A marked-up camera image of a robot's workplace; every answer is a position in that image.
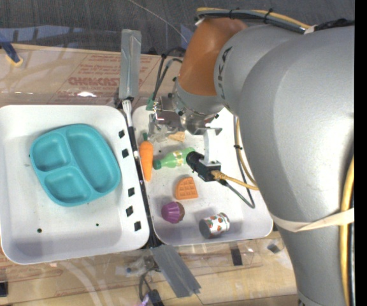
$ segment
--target metal can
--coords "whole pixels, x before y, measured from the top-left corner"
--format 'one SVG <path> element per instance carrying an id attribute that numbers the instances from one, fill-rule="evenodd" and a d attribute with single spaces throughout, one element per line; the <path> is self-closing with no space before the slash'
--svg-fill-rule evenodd
<path id="1" fill-rule="evenodd" d="M 205 238 L 214 238 L 228 231 L 230 220 L 223 212 L 206 217 L 199 222 L 199 230 Z"/>

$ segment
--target green bottle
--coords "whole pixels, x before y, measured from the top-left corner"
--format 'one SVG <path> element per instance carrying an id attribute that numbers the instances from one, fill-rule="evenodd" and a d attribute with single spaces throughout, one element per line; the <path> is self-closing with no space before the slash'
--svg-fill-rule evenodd
<path id="1" fill-rule="evenodd" d="M 181 166 L 186 164 L 186 156 L 190 152 L 194 152 L 195 149 L 193 147 L 187 147 L 183 150 L 176 150 L 174 152 L 170 152 L 165 155 L 165 157 L 161 160 L 155 160 L 152 163 L 152 166 L 155 170 L 167 167 L 167 168 L 175 168 L 176 166 Z"/>

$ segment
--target gray fabric surface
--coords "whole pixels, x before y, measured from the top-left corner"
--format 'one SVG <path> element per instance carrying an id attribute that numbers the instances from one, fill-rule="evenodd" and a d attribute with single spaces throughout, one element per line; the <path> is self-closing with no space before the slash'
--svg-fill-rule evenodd
<path id="1" fill-rule="evenodd" d="M 354 19 L 355 14 L 355 0 L 0 0 L 0 31 L 22 43 L 118 51 L 121 30 L 136 29 L 143 35 L 142 52 L 161 54 L 185 46 L 194 30 L 196 8 L 201 6 L 273 8 L 307 24 Z M 42 38 L 35 27 L 47 25 L 70 28 Z M 73 28 L 83 32 L 74 33 Z"/>

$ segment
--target white strap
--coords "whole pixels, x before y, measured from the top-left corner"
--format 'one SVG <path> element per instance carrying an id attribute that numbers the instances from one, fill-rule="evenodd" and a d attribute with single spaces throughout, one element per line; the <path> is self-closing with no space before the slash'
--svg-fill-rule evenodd
<path id="1" fill-rule="evenodd" d="M 325 228 L 329 226 L 343 226 L 344 224 L 349 224 L 355 221 L 355 208 L 350 208 L 347 211 L 340 212 L 327 216 L 315 222 L 294 222 L 287 221 L 276 217 L 271 214 L 271 218 L 274 220 L 275 224 L 283 229 L 291 232 L 300 232 L 306 230 L 314 230 L 319 228 Z"/>

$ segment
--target orange carrot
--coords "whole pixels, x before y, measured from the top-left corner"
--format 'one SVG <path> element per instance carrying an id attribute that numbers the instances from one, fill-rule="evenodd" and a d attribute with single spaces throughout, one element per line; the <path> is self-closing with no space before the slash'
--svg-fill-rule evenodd
<path id="1" fill-rule="evenodd" d="M 154 146 L 147 140 L 147 134 L 144 134 L 144 141 L 140 144 L 139 148 L 141 157 L 141 166 L 144 172 L 144 179 L 146 181 L 151 180 L 152 173 L 152 160 L 154 158 Z"/>

